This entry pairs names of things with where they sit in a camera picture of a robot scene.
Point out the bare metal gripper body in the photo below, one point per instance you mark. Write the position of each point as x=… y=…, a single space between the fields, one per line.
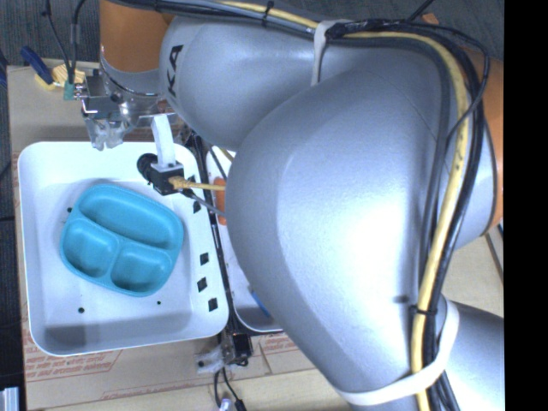
x=105 y=101

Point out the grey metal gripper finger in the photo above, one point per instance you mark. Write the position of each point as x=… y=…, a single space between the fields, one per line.
x=114 y=136
x=97 y=137

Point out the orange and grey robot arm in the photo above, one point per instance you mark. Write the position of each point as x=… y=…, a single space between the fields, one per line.
x=342 y=186

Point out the brown cardboard board, red print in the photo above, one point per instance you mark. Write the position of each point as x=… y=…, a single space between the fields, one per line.
x=43 y=105

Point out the blue divided plate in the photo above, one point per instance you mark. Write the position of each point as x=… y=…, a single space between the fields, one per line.
x=122 y=238

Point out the orange carrot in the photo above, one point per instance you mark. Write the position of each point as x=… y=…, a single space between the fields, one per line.
x=220 y=199

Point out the white plastic tray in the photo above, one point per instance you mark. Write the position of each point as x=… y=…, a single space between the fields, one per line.
x=107 y=319

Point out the thin black and white rod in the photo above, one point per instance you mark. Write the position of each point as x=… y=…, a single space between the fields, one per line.
x=231 y=311

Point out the black cylinder on white bracket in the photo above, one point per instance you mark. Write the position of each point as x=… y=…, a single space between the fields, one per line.
x=164 y=178

